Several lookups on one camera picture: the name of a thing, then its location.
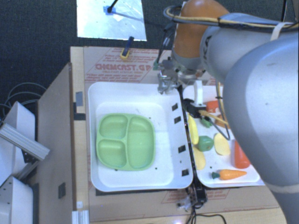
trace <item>toy sink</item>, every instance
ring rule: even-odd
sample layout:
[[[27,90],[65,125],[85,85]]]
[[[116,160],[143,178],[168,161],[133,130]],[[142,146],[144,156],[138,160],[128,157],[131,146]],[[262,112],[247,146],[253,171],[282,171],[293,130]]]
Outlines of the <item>toy sink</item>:
[[[96,189],[183,189],[192,183],[183,111],[176,90],[161,95],[157,84],[98,82],[89,87],[87,95],[91,180]],[[138,150],[141,136],[147,143]],[[107,140],[113,141],[113,147]]]
[[[97,132],[98,159],[119,170],[144,170],[155,156],[151,121],[140,115],[113,113],[102,118]]]

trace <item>black cable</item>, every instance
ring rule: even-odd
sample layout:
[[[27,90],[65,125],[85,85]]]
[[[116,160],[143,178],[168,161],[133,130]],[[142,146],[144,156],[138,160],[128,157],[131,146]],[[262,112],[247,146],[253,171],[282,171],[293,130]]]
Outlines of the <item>black cable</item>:
[[[218,18],[218,22],[214,22],[214,21],[191,21],[191,20],[184,20],[184,19],[180,19],[179,17],[175,18],[173,16],[170,16],[166,13],[166,11],[169,9],[170,13],[171,11],[173,11],[173,9],[176,9],[177,6],[170,6],[167,7],[164,11],[163,11],[163,15],[168,18],[169,20],[176,22],[176,23],[185,23],[185,24],[198,24],[198,25],[208,25],[208,26],[218,26],[221,28],[232,28],[232,29],[237,29],[237,30],[251,30],[254,32],[266,32],[266,33],[271,33],[273,32],[273,27],[258,27],[255,25],[268,25],[265,23],[251,23],[251,24],[242,24],[242,23],[223,23],[221,22],[221,18]],[[291,28],[293,27],[294,24],[290,24],[289,27],[285,27],[283,29],[281,29],[281,33],[283,32],[293,32],[293,31],[297,31],[298,27],[296,28]]]
[[[196,224],[196,217],[221,217],[221,219],[223,220],[223,223],[227,224],[223,215],[221,215],[221,214],[211,214],[211,215],[197,214],[195,207],[192,207],[191,214],[190,214],[186,224]]]
[[[158,57],[157,57],[157,63],[159,63],[159,60],[161,58],[161,55],[163,53],[163,51],[165,50],[165,48],[167,47],[168,43],[166,42],[166,39],[170,39],[170,37],[174,34],[174,32],[171,32],[169,35],[167,35],[167,32],[173,28],[175,26],[175,23],[171,22],[169,24],[166,25],[166,27],[164,28],[164,35],[163,35],[163,40],[162,40],[162,44],[161,47],[159,49],[159,53],[158,53]]]
[[[219,106],[219,110],[220,110],[220,113],[221,113],[221,117],[222,117],[222,119],[223,120],[225,120],[224,119],[224,110],[222,110],[222,106],[221,106],[221,104],[220,104],[220,99],[222,99],[222,97],[221,97],[221,94],[219,93],[219,90],[220,90],[220,88],[219,88],[219,84],[218,84],[218,81],[216,81],[216,94],[217,94],[217,100],[218,100],[218,106]],[[226,124],[224,124],[224,127],[225,127],[225,130],[226,130],[226,133],[227,133],[227,137],[226,136],[224,136],[223,134],[223,137],[226,139],[226,140],[230,140],[230,135],[229,135],[229,131],[228,131],[228,126],[226,125]]]
[[[221,214],[212,214],[212,215],[195,214],[195,215],[193,216],[193,218],[192,218],[192,220],[194,220],[194,224],[196,224],[196,217],[198,217],[198,216],[199,216],[199,217],[221,217],[222,220],[223,220],[223,222],[224,222],[224,224],[227,224],[227,222],[226,222],[224,216],[221,215]]]
[[[8,94],[8,97],[10,97],[11,93],[16,89],[18,88],[19,86],[21,85],[26,85],[26,84],[29,84],[29,85],[35,85],[35,86],[38,86],[40,88],[42,88],[43,90],[47,90],[45,87],[43,87],[42,85],[40,84],[37,84],[37,83],[33,83],[33,82],[23,82],[23,83],[20,83],[20,84],[17,84],[14,88],[12,88]]]
[[[228,131],[228,129],[227,129],[227,127],[226,127],[226,131],[227,131],[227,136],[221,131],[221,129],[218,127],[218,125],[216,125],[209,117],[205,117],[204,118],[206,121],[209,121],[210,122],[210,124],[211,125],[213,125],[216,129],[217,129],[217,131],[219,132],[219,133],[221,133],[221,135],[226,139],[226,140],[230,140],[230,135],[229,135],[229,131]]]
[[[172,6],[169,12],[172,13],[172,14],[174,14],[175,10],[181,12],[182,6],[181,5]]]
[[[4,108],[7,108],[7,109],[9,109],[9,110],[11,109],[11,107],[10,107],[10,106],[8,106],[8,105],[5,105],[5,104],[0,104],[0,107],[3,107],[3,109],[4,109]]]
[[[38,99],[31,99],[31,100],[27,100],[21,103],[21,105],[25,106],[25,105],[29,105],[29,104],[35,104],[38,101]]]
[[[17,96],[17,95],[22,95],[22,94],[30,94],[30,95],[35,95],[35,96],[38,96],[38,97],[41,97],[40,94],[37,94],[37,93],[34,93],[34,92],[29,92],[29,91],[22,91],[22,92],[18,92],[18,93],[15,93],[13,95],[10,95],[8,96],[7,100],[5,101],[5,105],[10,101],[11,98]]]
[[[281,21],[284,21],[285,20],[285,12],[286,12],[286,1],[287,0],[284,0],[284,3],[282,5],[282,13],[281,13]]]

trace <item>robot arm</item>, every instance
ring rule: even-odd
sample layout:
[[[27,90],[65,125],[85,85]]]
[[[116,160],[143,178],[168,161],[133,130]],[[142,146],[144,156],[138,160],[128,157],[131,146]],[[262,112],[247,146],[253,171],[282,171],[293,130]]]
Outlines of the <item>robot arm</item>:
[[[223,83],[225,115],[234,136],[287,222],[297,223],[298,25],[229,14],[213,0],[190,0],[181,16],[221,17],[222,27],[207,26],[213,20],[178,25],[171,60],[161,64],[159,91],[192,84],[199,69]],[[273,39],[275,26],[283,31]]]

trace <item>white tray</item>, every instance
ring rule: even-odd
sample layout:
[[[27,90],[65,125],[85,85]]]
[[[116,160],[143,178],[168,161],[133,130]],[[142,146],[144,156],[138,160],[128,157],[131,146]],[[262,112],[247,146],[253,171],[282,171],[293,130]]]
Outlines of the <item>white tray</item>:
[[[206,104],[208,101],[216,100],[216,88],[214,86],[203,86],[203,103]],[[184,91],[184,98],[191,98],[194,100],[194,89],[190,86]],[[214,136],[219,133],[215,127],[206,128],[204,127],[199,119],[195,119],[197,124],[197,129],[199,136],[208,136],[214,139]],[[221,131],[226,134],[225,128],[220,127]],[[211,174],[221,169],[237,169],[234,167],[234,143],[235,138],[229,129],[229,134],[231,140],[228,142],[231,154],[226,156],[221,156],[216,153],[215,148],[213,147],[209,151],[203,152],[206,159],[206,166],[203,170],[197,170],[198,179],[202,184],[209,188],[229,188],[229,187],[244,187],[244,186],[261,186],[264,185],[263,181],[260,178],[260,175],[257,173],[255,168],[250,165],[248,168],[241,169],[246,171],[245,176],[232,179],[232,180],[220,180],[219,178],[213,179]]]
[[[144,189],[182,189],[192,180],[179,94],[176,90],[161,95],[157,84],[98,82],[88,90],[91,140],[91,180],[101,191]],[[143,171],[121,171],[104,166],[96,155],[96,130],[100,119],[109,113],[131,113],[150,118],[156,134],[154,163]],[[174,119],[181,121],[175,124]],[[178,148],[185,146],[185,151]]]

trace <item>orange carrot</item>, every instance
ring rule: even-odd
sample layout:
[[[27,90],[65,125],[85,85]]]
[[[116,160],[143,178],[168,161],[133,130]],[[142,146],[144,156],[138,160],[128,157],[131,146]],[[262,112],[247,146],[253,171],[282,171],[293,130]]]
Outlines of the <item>orange carrot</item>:
[[[212,178],[215,179],[219,177],[221,180],[230,180],[237,177],[241,177],[246,175],[247,172],[240,171],[240,170],[230,170],[230,169],[223,169],[219,173],[212,173]]]
[[[248,168],[250,165],[250,161],[248,160],[247,156],[241,149],[240,145],[238,144],[237,140],[235,141],[235,167],[242,169]]]

